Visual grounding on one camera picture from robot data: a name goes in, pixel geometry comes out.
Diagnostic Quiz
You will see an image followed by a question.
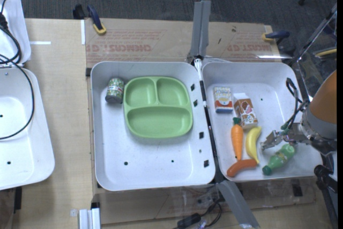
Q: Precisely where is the orange sausage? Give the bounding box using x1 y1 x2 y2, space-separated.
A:
226 158 258 178

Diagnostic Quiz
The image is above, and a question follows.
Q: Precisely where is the green divided plate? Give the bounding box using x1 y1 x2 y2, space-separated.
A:
123 76 194 139

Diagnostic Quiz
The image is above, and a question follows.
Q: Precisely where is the black cylinder on white bracket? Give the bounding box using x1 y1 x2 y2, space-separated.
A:
314 152 338 193

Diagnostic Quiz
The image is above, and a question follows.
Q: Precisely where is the orange carrot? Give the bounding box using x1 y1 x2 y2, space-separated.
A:
230 116 244 161

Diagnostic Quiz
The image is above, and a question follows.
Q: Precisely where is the white plastic tray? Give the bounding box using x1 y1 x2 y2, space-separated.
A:
0 0 32 67
200 61 324 183
0 66 56 191
90 61 217 192

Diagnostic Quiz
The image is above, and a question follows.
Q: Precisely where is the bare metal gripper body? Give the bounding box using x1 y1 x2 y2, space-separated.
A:
280 122 337 155

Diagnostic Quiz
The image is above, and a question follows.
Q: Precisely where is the green patterned small can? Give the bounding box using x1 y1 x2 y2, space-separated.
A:
105 77 125 105

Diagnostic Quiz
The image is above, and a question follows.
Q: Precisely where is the black block with thin wires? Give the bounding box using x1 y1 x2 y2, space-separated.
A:
177 212 202 228

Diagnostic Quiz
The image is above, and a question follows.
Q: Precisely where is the brown cardboard board red print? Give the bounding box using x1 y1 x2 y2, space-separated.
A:
84 17 317 225

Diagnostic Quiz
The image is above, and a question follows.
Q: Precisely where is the white orange blue carton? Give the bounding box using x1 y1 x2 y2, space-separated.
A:
212 86 234 114

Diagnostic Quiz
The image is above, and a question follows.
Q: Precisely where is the green plastic bottle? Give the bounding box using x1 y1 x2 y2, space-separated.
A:
262 143 296 176

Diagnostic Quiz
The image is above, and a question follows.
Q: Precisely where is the yellow banana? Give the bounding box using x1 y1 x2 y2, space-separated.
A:
245 126 263 165

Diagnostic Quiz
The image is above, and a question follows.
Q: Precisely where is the brown and white carton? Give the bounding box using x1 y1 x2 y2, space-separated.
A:
233 92 259 130

